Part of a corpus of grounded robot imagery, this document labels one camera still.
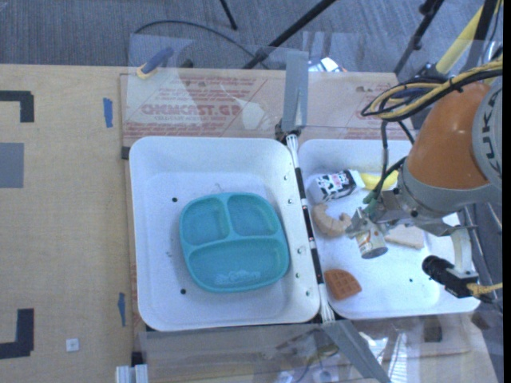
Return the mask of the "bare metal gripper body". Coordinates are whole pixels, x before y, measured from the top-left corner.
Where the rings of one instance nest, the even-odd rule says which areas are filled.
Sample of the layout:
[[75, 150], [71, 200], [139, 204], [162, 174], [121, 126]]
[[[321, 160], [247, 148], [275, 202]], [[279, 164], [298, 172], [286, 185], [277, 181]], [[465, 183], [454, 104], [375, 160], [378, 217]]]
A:
[[364, 199], [362, 212], [375, 224], [395, 226], [411, 223], [418, 217], [417, 203], [414, 198], [401, 188], [388, 191], [371, 191]]

